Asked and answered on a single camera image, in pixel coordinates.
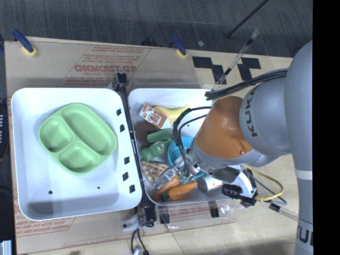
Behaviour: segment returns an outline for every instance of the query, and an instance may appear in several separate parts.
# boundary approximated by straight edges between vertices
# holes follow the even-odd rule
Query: orange carrot
[[[197,186],[197,182],[190,182],[183,185],[178,185],[172,187],[169,190],[169,196],[172,200],[180,200],[184,197],[187,193],[191,192]]]
[[[153,195],[152,198],[155,200],[159,200],[160,195],[164,192],[166,192],[167,190],[169,190],[170,188],[179,185],[180,183],[180,179],[179,176],[176,174],[172,177],[172,179],[170,181],[168,181],[167,183],[165,183],[164,185],[162,185]]]

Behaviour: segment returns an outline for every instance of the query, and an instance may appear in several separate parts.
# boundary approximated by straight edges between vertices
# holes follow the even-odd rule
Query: green plate
[[[117,148],[112,128],[89,106],[68,104],[41,124],[40,144],[66,171],[83,175]]]

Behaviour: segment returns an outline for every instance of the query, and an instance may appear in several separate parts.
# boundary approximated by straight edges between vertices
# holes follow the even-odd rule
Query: gray carpet
[[[187,49],[238,53],[259,28],[248,54],[293,57],[312,39],[313,0],[270,0],[251,19],[225,35],[263,0],[0,0],[0,33],[140,45],[153,36],[168,47],[177,34]],[[0,58],[0,97],[6,97]],[[11,188],[10,158],[0,162],[0,186]],[[12,238],[13,205],[0,194],[0,236]]]

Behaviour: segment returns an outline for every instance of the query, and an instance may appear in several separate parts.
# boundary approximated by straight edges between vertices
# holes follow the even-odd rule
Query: table surface
[[[5,44],[9,107],[13,93],[21,88],[104,88],[115,72],[121,71],[132,77],[130,91],[138,87],[211,89],[215,82],[214,73],[221,69],[225,71],[236,55],[188,50],[189,56],[182,59],[170,48],[30,37],[29,40],[37,48],[35,57],[23,53],[18,42]],[[243,74],[255,77],[274,69],[287,68],[291,61],[291,58],[244,55],[239,62],[241,66],[235,67],[229,74],[227,86],[242,81],[242,65],[247,68]],[[89,69],[96,65],[101,65],[102,69],[104,66],[108,69],[110,65],[115,68],[94,76]],[[247,90],[236,95],[244,97],[246,93]],[[15,195],[11,109],[9,117],[18,254],[131,254],[132,233],[123,232],[121,227],[121,220],[133,215],[131,210],[44,222],[29,220],[20,212],[18,196]],[[206,206],[196,211],[193,207],[181,208],[174,222],[167,225],[157,223],[154,228],[141,229],[143,243],[150,254],[293,253],[299,202],[292,157],[280,157],[258,170],[284,186],[283,198],[287,205],[282,206],[280,213],[269,209],[268,203],[258,202],[254,207],[244,208],[238,200],[219,202],[220,206],[229,206],[229,211],[218,218],[208,217]],[[134,245],[140,246],[137,239]]]

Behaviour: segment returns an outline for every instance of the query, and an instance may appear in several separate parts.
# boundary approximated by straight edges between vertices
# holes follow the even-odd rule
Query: green bottle
[[[142,160],[147,162],[151,161],[153,158],[163,154],[169,147],[172,139],[167,139],[165,141],[157,141],[147,148],[143,148],[140,151],[140,156]]]

